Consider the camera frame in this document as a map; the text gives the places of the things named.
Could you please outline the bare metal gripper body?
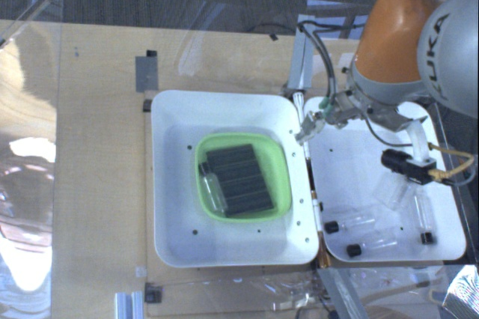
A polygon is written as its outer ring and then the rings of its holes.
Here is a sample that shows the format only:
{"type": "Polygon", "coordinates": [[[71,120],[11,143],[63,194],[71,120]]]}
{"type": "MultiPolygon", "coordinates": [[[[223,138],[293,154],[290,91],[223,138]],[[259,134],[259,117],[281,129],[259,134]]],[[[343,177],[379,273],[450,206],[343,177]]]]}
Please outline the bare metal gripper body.
{"type": "Polygon", "coordinates": [[[373,111],[373,101],[359,89],[347,89],[333,94],[324,109],[326,123],[345,127],[350,120],[364,120],[373,111]]]}

